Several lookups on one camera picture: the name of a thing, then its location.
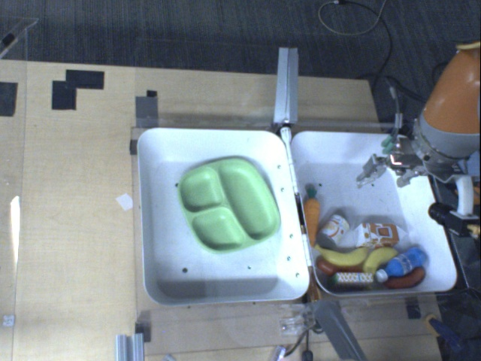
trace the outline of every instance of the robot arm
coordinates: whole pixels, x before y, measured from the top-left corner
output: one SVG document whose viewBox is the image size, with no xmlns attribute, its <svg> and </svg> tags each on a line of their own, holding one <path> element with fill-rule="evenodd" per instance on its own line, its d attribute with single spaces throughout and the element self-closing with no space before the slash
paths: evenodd
<svg viewBox="0 0 481 361">
<path fill-rule="evenodd" d="M 396 134 L 386 143 L 389 155 L 373 155 L 368 160 L 356 178 L 358 187 L 375 181 L 387 168 L 399 176 L 399 187 L 420 175 L 430 175 L 445 184 L 454 182 L 458 187 L 458 210 L 433 205 L 430 215 L 459 235 L 469 232 L 475 236 L 473 220 L 479 225 L 479 219 L 472 215 L 471 177 L 479 178 L 479 42 L 458 46 L 416 119 L 412 136 Z M 474 155 L 477 167 L 463 168 L 460 163 Z M 479 236 L 479 227 L 475 230 Z"/>
</svg>

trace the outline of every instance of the black cable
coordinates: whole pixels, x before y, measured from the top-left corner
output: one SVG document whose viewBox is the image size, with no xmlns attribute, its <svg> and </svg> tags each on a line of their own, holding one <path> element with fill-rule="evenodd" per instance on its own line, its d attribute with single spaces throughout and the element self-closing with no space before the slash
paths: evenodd
<svg viewBox="0 0 481 361">
<path fill-rule="evenodd" d="M 358 79 L 364 79 L 365 77 L 373 77 L 375 76 L 376 74 L 364 74 L 364 75 L 361 75 L 359 77 L 357 77 Z M 409 98 L 413 99 L 413 100 L 416 100 L 417 102 L 421 102 L 421 103 L 426 103 L 426 98 L 423 98 L 422 96 L 420 96 L 419 94 L 415 93 L 414 91 L 412 91 L 411 89 L 403 86 L 403 84 L 398 80 L 396 79 L 394 76 L 391 76 L 391 75 L 384 75 L 382 76 L 384 77 L 385 79 L 389 80 L 389 82 L 401 93 L 403 93 L 405 96 L 408 96 Z"/>
<path fill-rule="evenodd" d="M 379 13 L 376 14 L 376 21 L 374 21 L 374 24 L 370 27 L 368 27 L 367 29 L 365 29 L 364 31 L 360 31 L 360 32 L 339 32 L 338 30 L 328 26 L 325 21 L 322 19 L 322 10 L 327 7 L 328 5 L 339 5 L 339 4 L 342 4 L 345 0 L 334 0 L 332 2 L 326 2 L 324 3 L 323 5 L 321 5 L 321 7 L 319 8 L 319 10 L 317 11 L 317 17 L 319 18 L 319 21 L 321 22 L 321 24 L 330 32 L 332 33 L 335 33 L 337 35 L 342 35 L 342 36 L 360 36 L 360 35 L 365 35 L 369 32 L 371 32 L 373 29 L 375 29 L 377 27 L 377 24 L 379 24 L 381 18 L 382 18 L 382 15 L 383 15 L 383 12 L 384 12 L 384 8 L 386 8 L 386 4 L 388 2 L 388 0 L 384 0 L 382 5 L 381 5 L 381 8 L 379 9 Z"/>
<path fill-rule="evenodd" d="M 306 334 L 306 350 L 302 352 L 301 361 L 313 361 L 314 355 L 313 352 L 309 350 L 309 330 L 307 330 Z"/>
<path fill-rule="evenodd" d="M 292 347 L 286 351 L 286 353 L 284 354 L 284 357 L 287 357 L 287 356 L 290 356 L 291 354 L 293 354 L 295 352 L 295 350 L 299 347 L 299 345 L 301 344 L 302 340 L 304 339 L 304 337 L 307 335 L 307 333 L 309 332 L 310 328 L 308 329 L 305 329 L 301 335 L 299 335 L 299 338 L 298 340 L 295 342 L 294 345 L 292 345 Z"/>
<path fill-rule="evenodd" d="M 351 2 L 350 0 L 338 0 L 338 1 L 339 1 L 339 5 L 347 5 L 347 4 L 357 5 L 358 7 L 364 8 L 365 10 L 371 12 L 374 16 L 377 17 L 377 14 L 378 14 L 378 13 L 377 13 L 373 8 L 371 8 L 371 7 L 369 7 L 369 6 L 365 5 L 365 4 L 358 3 L 358 2 Z M 384 19 L 383 19 L 382 17 L 380 18 L 380 23 L 383 24 L 384 29 L 386 30 L 386 33 L 387 33 L 387 35 L 388 35 L 389 48 L 388 48 L 388 52 L 387 52 L 387 54 L 386 54 L 386 57 L 384 58 L 383 64 L 380 66 L 379 70 L 378 70 L 377 73 L 375 74 L 376 76 L 375 76 L 375 78 L 374 78 L 374 82 L 373 82 L 373 85 L 372 85 L 372 88 L 371 88 L 373 91 L 374 91 L 374 89 L 375 89 L 375 87 L 376 87 L 376 85 L 377 85 L 377 81 L 378 81 L 378 79 L 379 79 L 379 76 L 383 73 L 384 68 L 386 68 L 389 60 L 391 59 L 392 48 L 393 48 L 391 32 L 389 31 L 389 28 L 388 28 L 388 26 L 387 26 L 387 24 L 386 24 L 386 21 L 384 21 Z"/>
</svg>

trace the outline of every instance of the gray carpet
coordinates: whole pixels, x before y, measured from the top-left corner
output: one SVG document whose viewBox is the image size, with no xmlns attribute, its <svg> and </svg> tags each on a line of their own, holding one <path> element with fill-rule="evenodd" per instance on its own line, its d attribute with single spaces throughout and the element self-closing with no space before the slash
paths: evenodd
<svg viewBox="0 0 481 361">
<path fill-rule="evenodd" d="M 0 0 L 0 12 L 40 19 L 30 41 L 33 60 L 273 74 L 277 48 L 292 46 L 299 48 L 301 75 L 377 72 L 389 50 L 382 23 L 366 35 L 334 35 L 317 19 L 327 1 Z M 353 1 L 375 11 L 382 3 Z M 328 6 L 323 16 L 344 31 L 365 29 L 375 19 L 353 5 Z M 453 56 L 454 42 L 479 38 L 479 16 L 479 0 L 390 0 L 383 20 L 393 50 L 384 74 L 427 98 L 440 71 L 433 69 Z M 380 80 L 374 93 L 381 120 L 392 119 L 387 89 Z M 401 104 L 408 119 L 422 108 L 408 91 Z"/>
</svg>

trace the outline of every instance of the food package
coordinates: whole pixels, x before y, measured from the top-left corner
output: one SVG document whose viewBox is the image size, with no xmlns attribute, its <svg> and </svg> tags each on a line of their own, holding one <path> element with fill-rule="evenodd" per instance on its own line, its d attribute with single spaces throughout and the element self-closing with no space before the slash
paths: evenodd
<svg viewBox="0 0 481 361">
<path fill-rule="evenodd" d="M 355 229 L 356 247 L 395 246 L 407 238 L 407 233 L 391 223 L 362 223 Z"/>
<path fill-rule="evenodd" d="M 335 214 L 329 218 L 328 222 L 319 230 L 317 242 L 321 247 L 335 249 L 348 232 L 349 224 L 347 220 Z"/>
<path fill-rule="evenodd" d="M 328 280 L 328 285 L 333 289 L 352 289 L 369 287 L 374 283 L 372 273 L 338 272 Z"/>
</svg>

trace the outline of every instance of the bottle label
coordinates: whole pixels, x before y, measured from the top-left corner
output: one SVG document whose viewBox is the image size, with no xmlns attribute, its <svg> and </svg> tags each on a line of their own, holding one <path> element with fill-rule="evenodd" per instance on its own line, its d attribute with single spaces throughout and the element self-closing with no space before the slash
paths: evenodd
<svg viewBox="0 0 481 361">
<path fill-rule="evenodd" d="M 401 266 L 403 267 L 403 273 L 404 274 L 411 273 L 411 271 L 413 270 L 413 264 L 409 260 L 408 256 L 404 255 L 404 254 L 401 254 L 401 255 L 398 256 L 397 259 L 398 259 L 399 263 L 401 264 Z"/>
</svg>

